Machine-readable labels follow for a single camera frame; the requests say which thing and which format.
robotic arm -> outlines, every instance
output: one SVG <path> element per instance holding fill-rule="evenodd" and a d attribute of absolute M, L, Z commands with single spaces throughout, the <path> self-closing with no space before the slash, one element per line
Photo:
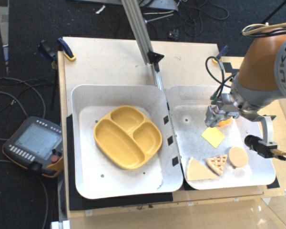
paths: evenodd
<path fill-rule="evenodd" d="M 286 160 L 286 153 L 278 150 L 273 141 L 272 120 L 275 116 L 258 114 L 260 109 L 281 98 L 286 98 L 286 33 L 257 37 L 239 72 L 232 78 L 230 93 L 220 94 L 208 106 L 205 124 L 218 126 L 221 121 L 240 115 L 261 122 L 263 139 L 249 135 L 245 144 L 264 158 Z"/>

yellow plate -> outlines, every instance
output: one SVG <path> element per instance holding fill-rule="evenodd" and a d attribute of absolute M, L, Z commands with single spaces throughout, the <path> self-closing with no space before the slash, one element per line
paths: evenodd
<path fill-rule="evenodd" d="M 94 127 L 97 146 L 124 169 L 144 165 L 161 147 L 162 135 L 155 124 L 132 106 L 120 106 Z"/>

round beige disc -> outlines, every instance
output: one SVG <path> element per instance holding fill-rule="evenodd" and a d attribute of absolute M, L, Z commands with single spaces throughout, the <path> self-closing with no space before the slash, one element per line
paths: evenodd
<path fill-rule="evenodd" d="M 248 163 L 248 155 L 246 151 L 240 147 L 232 147 L 229 150 L 229 159 L 235 167 L 244 167 Z"/>

black floor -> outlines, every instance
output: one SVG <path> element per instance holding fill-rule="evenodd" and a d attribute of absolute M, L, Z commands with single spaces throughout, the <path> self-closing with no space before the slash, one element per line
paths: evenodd
<path fill-rule="evenodd" d="M 171 41 L 168 32 L 179 31 L 180 42 L 217 43 L 221 49 L 229 46 L 228 56 L 244 56 L 252 39 L 240 34 L 249 24 L 261 23 L 284 0 L 188 0 L 179 5 L 179 13 L 147 24 L 152 40 Z M 0 0 L 7 6 L 8 0 Z M 28 115 L 42 117 L 42 101 L 27 85 L 15 84 L 15 79 L 28 81 L 42 95 L 46 104 L 45 118 L 59 123 L 59 96 L 51 108 L 55 71 L 37 51 L 46 40 L 57 50 L 56 39 L 62 36 L 134 39 L 122 6 L 108 5 L 101 14 L 95 12 L 102 4 L 65 0 L 9 0 L 9 74 L 0 37 L 0 91 L 18 96 Z M 143 12 L 158 10 L 144 9 Z M 144 15 L 146 20 L 160 15 Z M 286 22 L 286 5 L 268 21 Z M 18 104 L 0 94 L 0 138 L 9 138 L 25 116 Z M 0 141 L 0 160 L 6 160 Z M 57 221 L 57 180 L 43 178 L 48 192 L 46 227 Z M 0 163 L 0 229 L 42 228 L 46 199 L 40 181 L 26 170 Z"/>

table top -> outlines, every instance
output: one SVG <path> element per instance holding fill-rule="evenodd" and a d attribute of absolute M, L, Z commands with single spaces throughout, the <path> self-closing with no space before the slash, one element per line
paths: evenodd
<path fill-rule="evenodd" d="M 87 217 L 87 211 L 70 211 L 68 209 L 66 117 L 72 113 L 71 92 L 73 88 L 80 84 L 154 85 L 154 80 L 151 67 L 144 64 L 139 48 L 134 40 L 71 37 L 64 38 L 64 40 L 76 55 L 76 60 L 70 62 L 64 58 L 62 52 L 58 52 L 61 125 L 64 144 L 64 185 L 67 217 L 71 220 L 71 223 L 85 225 L 86 228 L 90 228 L 88 225 L 93 220 L 94 225 L 102 225 L 102 228 L 109 228 L 109 224 L 107 225 L 107 223 L 102 223 L 101 221 L 110 217 L 113 221 L 121 222 L 121 219 L 128 213 L 145 210 L 145 208 L 154 208 L 154 214 L 157 214 L 160 219 L 164 217 L 165 213 L 168 213 L 178 216 L 179 219 L 176 221 L 188 226 L 192 222 L 186 216 L 197 210 L 197 208 L 189 205 L 199 205 L 202 208 L 200 211 L 203 211 L 211 204 L 213 208 L 221 204 L 225 208 L 229 208 L 230 212 L 233 213 L 231 208 L 235 205 L 235 198 L 238 198 L 237 201 L 241 201 L 243 205 L 248 207 L 261 207 L 266 216 L 271 218 L 271 225 L 274 223 L 273 225 L 284 228 L 282 221 L 277 219 L 277 216 L 269 209 L 266 203 L 261 202 L 262 198 L 285 196 L 286 194 L 286 162 L 275 159 L 273 160 L 273 165 L 280 184 L 278 188 L 267 189 L 266 186 L 248 186 L 185 191 L 182 187 L 178 191 L 173 192 L 173 203 L 152 206 L 142 205 L 141 207 L 94 209 L 92 210 L 93 215 L 98 215 L 99 217 L 93 216 L 93 218 Z M 164 58 L 159 62 L 164 93 L 173 86 L 217 85 L 205 69 L 205 60 L 209 56 L 218 54 L 216 44 L 158 41 L 153 41 L 152 44 L 155 52 L 164 55 Z M 225 57 L 223 61 L 230 62 L 233 68 L 239 68 L 242 59 L 241 57 Z M 215 77 L 220 78 L 218 65 L 212 65 L 210 62 L 209 67 Z M 262 109 L 260 114 L 276 115 L 273 122 L 274 140 L 278 143 L 280 150 L 286 151 L 286 102 L 274 101 Z M 218 212 L 214 216 L 218 217 L 220 214 L 221 212 Z M 137 216 L 137 219 L 131 219 L 133 223 L 140 223 L 141 220 L 144 220 L 143 218 L 149 216 L 149 212 L 145 211 Z M 169 228 L 173 228 L 173 225 L 169 223 L 167 225 L 169 225 Z M 131 226 L 121 225 L 121 228 L 131 228 Z"/>

